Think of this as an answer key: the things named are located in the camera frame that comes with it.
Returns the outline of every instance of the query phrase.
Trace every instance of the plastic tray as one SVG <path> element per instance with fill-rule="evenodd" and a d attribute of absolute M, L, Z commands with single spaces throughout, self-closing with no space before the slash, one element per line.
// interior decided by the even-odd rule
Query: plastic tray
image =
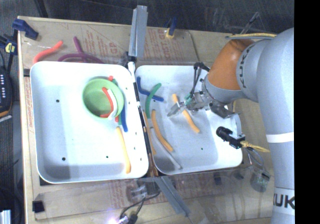
<path fill-rule="evenodd" d="M 159 146 L 157 141 L 152 144 L 156 150 L 153 155 L 156 167 L 164 174 L 180 174 L 198 171 L 215 170 L 238 166 L 242 162 L 242 152 L 224 142 L 216 135 L 219 126 L 229 129 L 235 127 L 232 119 L 222 119 L 210 110 L 199 110 L 191 115 L 193 122 L 200 129 L 199 133 L 194 132 L 186 118 L 178 114 L 171 118 L 167 117 L 171 106 L 174 104 L 172 94 L 175 93 L 180 101 L 190 92 L 193 85 L 193 66 L 141 66 L 137 68 L 135 76 L 140 76 L 141 87 L 151 91 L 157 84 L 161 87 L 156 95 L 164 98 L 163 102 L 151 100 L 150 111 L 156 110 L 156 120 L 163 137 L 173 147 L 171 156 L 177 164 L 168 157 L 165 149 Z M 201 90 L 201 82 L 197 83 L 195 91 Z M 147 95 L 139 94 L 142 108 L 145 109 Z M 149 126 L 153 126 L 151 119 L 148 119 Z"/>
<path fill-rule="evenodd" d="M 149 162 L 130 72 L 120 65 L 39 62 L 30 71 L 37 168 L 49 183 L 139 178 Z M 125 96 L 128 132 L 124 154 L 114 120 L 97 119 L 85 108 L 86 83 L 112 75 Z"/>

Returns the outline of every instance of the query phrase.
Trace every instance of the brown tube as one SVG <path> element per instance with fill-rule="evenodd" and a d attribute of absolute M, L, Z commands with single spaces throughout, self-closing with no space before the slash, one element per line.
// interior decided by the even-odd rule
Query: brown tube
<path fill-rule="evenodd" d="M 209 82 L 226 90 L 240 90 L 236 77 L 238 59 L 254 41 L 249 39 L 230 40 L 222 48 L 208 73 Z"/>

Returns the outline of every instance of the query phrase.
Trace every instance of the black device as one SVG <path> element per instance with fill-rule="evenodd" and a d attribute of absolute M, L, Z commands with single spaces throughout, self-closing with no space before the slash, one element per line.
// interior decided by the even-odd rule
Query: black device
<path fill-rule="evenodd" d="M 7 115 L 13 102 L 13 91 L 7 70 L 0 66 L 0 117 Z"/>

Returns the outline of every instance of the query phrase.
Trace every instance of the green bowl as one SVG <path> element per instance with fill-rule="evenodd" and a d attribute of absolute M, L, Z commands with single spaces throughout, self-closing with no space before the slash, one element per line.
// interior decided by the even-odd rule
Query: green bowl
<path fill-rule="evenodd" d="M 114 94 L 118 107 L 116 116 L 118 116 L 124 107 L 125 100 L 120 88 L 115 83 L 107 79 L 97 78 L 87 83 L 82 94 L 85 107 L 90 113 L 99 118 L 101 118 L 101 114 L 110 112 L 110 102 L 105 93 L 102 91 L 103 87 L 111 89 L 112 93 Z"/>

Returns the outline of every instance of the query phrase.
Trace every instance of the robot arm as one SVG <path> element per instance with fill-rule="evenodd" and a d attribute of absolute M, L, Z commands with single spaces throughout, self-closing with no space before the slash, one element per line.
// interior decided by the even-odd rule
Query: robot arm
<path fill-rule="evenodd" d="M 293 44 L 293 28 L 270 40 L 229 41 L 202 81 L 202 91 L 173 106 L 169 113 L 184 106 L 192 111 L 210 109 L 221 118 L 230 118 L 235 113 L 225 105 L 233 100 L 259 103 L 275 172 L 271 224 L 295 223 Z"/>

